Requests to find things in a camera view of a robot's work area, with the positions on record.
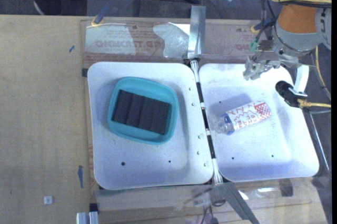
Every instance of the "plastic bottle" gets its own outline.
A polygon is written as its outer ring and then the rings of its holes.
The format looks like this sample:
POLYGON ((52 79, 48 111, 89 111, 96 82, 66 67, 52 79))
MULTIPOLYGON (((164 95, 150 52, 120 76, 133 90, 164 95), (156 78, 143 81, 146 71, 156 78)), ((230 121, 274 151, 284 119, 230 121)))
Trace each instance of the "plastic bottle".
POLYGON ((230 135, 239 129, 258 123, 270 116, 271 112, 264 101, 254 101, 226 111, 218 119, 215 130, 217 133, 230 135))

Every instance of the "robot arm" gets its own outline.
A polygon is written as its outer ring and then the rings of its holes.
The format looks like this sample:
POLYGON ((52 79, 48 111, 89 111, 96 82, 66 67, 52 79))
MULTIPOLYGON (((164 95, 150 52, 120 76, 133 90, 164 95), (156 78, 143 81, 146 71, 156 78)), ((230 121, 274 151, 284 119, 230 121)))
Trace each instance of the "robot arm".
POLYGON ((332 0, 272 0, 283 4, 268 40, 248 57, 244 78, 257 79, 271 68, 298 68, 299 58, 323 43, 331 50, 332 0))

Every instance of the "blue plastic container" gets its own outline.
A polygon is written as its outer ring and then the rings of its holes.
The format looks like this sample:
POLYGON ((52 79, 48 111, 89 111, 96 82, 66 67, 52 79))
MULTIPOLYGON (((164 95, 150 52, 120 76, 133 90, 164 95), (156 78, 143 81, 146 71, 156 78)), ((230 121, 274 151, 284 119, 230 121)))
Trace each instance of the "blue plastic container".
POLYGON ((172 89, 147 79, 124 77, 117 82, 112 92, 107 113, 107 123, 110 130, 121 137, 146 144, 161 145, 172 138, 177 121, 177 115, 178 97, 172 89), (112 114, 114 112, 118 92, 120 90, 169 103, 170 108, 168 111, 165 133, 161 135, 152 131, 112 121, 112 114))

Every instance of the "bottle label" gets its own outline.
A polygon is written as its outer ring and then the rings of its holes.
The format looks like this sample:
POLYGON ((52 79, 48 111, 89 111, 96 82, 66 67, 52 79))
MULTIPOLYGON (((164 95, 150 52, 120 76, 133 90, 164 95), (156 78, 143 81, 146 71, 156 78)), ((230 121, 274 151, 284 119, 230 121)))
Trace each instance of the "bottle label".
POLYGON ((265 120, 271 112, 264 101, 254 101, 244 106, 227 111, 234 130, 242 129, 251 124, 265 120))

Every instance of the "blue mark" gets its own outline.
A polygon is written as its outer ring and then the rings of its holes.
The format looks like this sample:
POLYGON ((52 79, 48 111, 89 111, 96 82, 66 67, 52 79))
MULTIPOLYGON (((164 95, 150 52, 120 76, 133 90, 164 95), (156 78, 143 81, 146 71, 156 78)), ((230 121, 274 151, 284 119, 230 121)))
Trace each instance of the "blue mark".
POLYGON ((77 174, 80 179, 81 188, 83 188, 83 166, 79 165, 77 174))

